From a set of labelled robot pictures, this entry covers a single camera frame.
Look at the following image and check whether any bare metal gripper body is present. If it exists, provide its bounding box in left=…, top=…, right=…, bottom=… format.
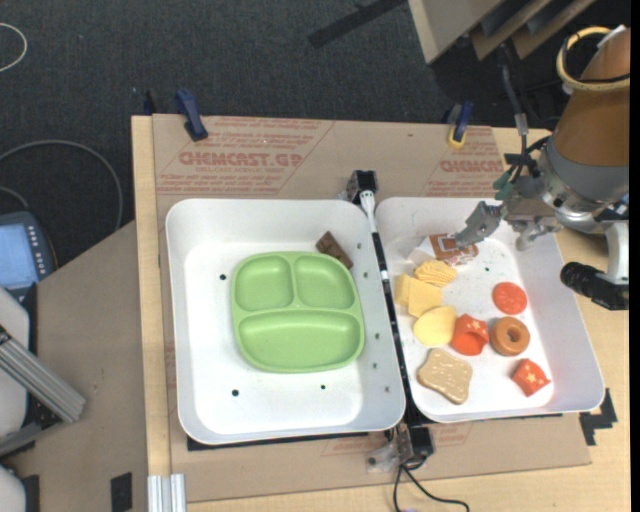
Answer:
left=502, top=177, right=627, bottom=236

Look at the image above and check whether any white and orange packet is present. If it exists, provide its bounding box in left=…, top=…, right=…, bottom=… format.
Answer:
left=428, top=232, right=480, bottom=267

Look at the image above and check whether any red tomato slice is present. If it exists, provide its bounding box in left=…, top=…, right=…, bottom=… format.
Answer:
left=491, top=281, right=529, bottom=316

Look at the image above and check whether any yellow ridged chip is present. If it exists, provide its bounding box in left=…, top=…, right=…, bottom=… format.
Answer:
left=413, top=259, right=459, bottom=288

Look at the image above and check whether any white plastic tray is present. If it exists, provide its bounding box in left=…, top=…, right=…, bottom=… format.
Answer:
left=373, top=195, right=607, bottom=424
left=164, top=197, right=407, bottom=446

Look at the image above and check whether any yellow cheese slice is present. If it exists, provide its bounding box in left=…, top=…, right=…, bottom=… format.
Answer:
left=394, top=273, right=444, bottom=319

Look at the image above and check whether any brown doughnut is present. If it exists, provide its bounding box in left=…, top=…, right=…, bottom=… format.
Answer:
left=488, top=315, right=532, bottom=358

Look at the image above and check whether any thin black and white rod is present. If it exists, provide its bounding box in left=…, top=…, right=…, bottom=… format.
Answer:
left=358, top=191, right=417, bottom=427

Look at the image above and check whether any yellow oval potato slice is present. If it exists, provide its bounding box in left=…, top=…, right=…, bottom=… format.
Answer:
left=412, top=305, right=459, bottom=349

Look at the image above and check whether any brown chocolate bar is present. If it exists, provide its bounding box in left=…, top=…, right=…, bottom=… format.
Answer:
left=314, top=230, right=355, bottom=271

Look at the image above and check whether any brown toast slice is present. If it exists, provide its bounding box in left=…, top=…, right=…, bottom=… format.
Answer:
left=416, top=347, right=474, bottom=406

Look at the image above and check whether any green divided plate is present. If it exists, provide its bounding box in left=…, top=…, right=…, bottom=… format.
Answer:
left=230, top=250, right=367, bottom=374

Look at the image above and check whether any brown cardboard board red print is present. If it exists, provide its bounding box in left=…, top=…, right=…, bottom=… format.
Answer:
left=151, top=113, right=607, bottom=504

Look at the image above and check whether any black cylinder on white bracket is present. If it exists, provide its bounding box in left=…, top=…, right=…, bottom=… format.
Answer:
left=559, top=220, right=630, bottom=312

